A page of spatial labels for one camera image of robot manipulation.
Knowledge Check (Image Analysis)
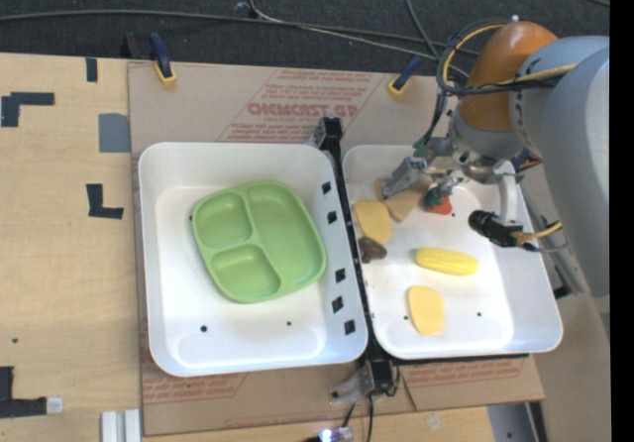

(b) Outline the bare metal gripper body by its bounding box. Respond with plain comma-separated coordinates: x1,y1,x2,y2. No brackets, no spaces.
426,136,502,185

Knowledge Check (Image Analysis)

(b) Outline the red toy strawberry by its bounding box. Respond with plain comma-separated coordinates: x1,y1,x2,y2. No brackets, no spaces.
422,185,454,216

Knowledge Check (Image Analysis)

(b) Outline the tan bread slice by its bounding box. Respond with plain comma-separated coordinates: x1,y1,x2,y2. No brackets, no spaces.
373,175,433,224

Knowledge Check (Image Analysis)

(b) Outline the yellow corn cob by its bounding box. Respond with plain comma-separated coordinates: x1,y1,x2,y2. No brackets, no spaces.
414,246,480,277

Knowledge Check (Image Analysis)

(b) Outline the brown toy food piece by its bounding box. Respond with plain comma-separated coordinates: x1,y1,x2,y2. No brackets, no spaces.
357,235,389,265

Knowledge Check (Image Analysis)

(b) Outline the thin black rod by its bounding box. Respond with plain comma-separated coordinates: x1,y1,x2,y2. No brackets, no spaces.
324,145,386,366

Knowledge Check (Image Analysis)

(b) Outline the white plastic tray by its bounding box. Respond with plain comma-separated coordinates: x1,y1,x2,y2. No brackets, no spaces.
341,144,565,361
137,141,370,379

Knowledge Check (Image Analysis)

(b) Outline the green divided plate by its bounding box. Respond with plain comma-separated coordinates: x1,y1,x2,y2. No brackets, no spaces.
189,178,329,305

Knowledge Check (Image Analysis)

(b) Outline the brown cardboard board red print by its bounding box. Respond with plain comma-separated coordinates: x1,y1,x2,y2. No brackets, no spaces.
127,60,547,437

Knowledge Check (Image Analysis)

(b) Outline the black cylinder on white bracket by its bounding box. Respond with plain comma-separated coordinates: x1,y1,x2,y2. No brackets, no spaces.
467,160,526,249

